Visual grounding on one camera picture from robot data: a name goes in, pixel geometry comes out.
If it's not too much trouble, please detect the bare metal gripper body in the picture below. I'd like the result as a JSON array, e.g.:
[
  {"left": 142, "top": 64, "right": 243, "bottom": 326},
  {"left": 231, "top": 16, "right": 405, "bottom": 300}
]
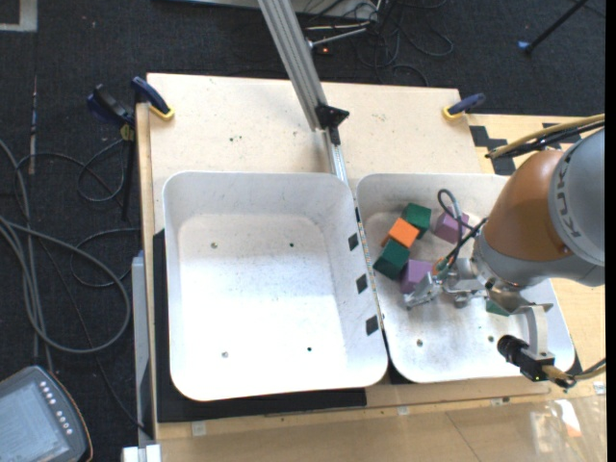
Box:
[{"left": 441, "top": 256, "right": 526, "bottom": 304}]

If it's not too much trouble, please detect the purple cube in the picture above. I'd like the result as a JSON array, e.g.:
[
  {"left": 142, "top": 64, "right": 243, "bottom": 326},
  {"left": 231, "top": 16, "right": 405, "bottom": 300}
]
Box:
[
  {"left": 398, "top": 258, "right": 435, "bottom": 295},
  {"left": 434, "top": 207, "right": 471, "bottom": 244}
]

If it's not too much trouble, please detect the white plastic tray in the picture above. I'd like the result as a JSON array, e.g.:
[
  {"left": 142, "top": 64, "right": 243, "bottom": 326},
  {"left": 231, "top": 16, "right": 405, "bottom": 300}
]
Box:
[
  {"left": 355, "top": 172, "right": 578, "bottom": 385},
  {"left": 162, "top": 169, "right": 390, "bottom": 402}
]

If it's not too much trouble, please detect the orange cube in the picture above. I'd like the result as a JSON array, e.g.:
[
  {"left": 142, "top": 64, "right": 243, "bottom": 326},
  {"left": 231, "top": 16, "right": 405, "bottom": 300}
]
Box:
[{"left": 382, "top": 217, "right": 422, "bottom": 250}]

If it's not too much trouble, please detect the pale wood board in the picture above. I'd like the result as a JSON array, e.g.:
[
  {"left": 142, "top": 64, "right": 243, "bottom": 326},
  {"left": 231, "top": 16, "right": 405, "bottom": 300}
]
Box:
[{"left": 137, "top": 72, "right": 554, "bottom": 441}]

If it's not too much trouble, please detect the black cylinder on white bracket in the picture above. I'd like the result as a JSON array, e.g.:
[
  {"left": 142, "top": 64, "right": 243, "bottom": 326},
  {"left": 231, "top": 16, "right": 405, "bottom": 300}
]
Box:
[{"left": 497, "top": 302, "right": 555, "bottom": 383}]

